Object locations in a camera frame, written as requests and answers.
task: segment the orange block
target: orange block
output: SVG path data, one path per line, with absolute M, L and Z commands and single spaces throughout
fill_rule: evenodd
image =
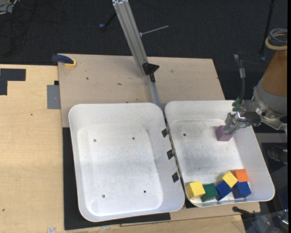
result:
M 234 176 L 237 178 L 239 182 L 247 182 L 249 181 L 249 176 L 247 174 L 246 169 L 237 169 L 233 171 Z

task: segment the wooden board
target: wooden board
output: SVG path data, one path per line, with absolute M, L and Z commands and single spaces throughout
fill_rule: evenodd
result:
M 8 82 L 0 96 L 0 233 L 45 233 L 64 230 L 63 139 L 61 111 L 47 109 L 47 85 L 58 80 L 54 66 L 0 65 L 25 68 L 26 81 Z M 259 211 L 259 203 L 242 203 Z M 112 225 L 112 232 L 238 232 L 240 221 L 231 207 L 183 208 L 172 221 L 155 224 Z M 67 231 L 90 233 L 101 227 Z
M 146 79 L 132 56 L 65 54 L 75 67 L 58 64 L 63 127 L 79 103 L 152 102 Z M 211 59 L 148 57 L 162 109 L 173 100 L 224 100 Z

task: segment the white tray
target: white tray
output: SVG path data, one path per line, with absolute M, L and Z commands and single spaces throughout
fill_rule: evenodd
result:
M 161 109 L 78 104 L 69 112 L 80 213 L 89 221 L 177 211 L 184 191 Z
M 230 193 L 217 201 L 191 200 L 195 206 L 225 203 L 269 201 L 275 194 L 274 185 L 252 127 L 240 129 L 229 141 L 218 141 L 215 130 L 225 125 L 230 100 L 172 101 L 165 114 L 184 185 L 201 181 L 215 183 L 227 171 L 246 168 L 252 194 L 245 199 L 234 199 Z

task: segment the blue clamp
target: blue clamp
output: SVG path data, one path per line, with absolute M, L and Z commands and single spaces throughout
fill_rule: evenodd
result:
M 74 67 L 76 65 L 76 61 L 74 59 L 70 59 L 67 56 L 61 54 L 53 54 L 51 58 L 52 62 L 61 62 L 66 67 Z

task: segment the black tape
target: black tape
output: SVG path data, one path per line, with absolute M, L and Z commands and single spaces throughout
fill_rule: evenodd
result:
M 172 177 L 173 177 L 174 183 L 179 179 L 179 175 L 177 172 L 175 172 Z
M 7 95 L 8 81 L 25 81 L 26 69 L 0 69 L 0 95 Z
M 167 131 L 167 129 L 164 129 L 164 130 L 162 131 L 162 135 L 163 135 L 163 137 L 166 137 L 166 136 L 168 135 L 168 131 Z
M 170 160 L 174 156 L 173 150 L 169 150 L 167 152 L 167 156 L 168 156 L 168 159 Z

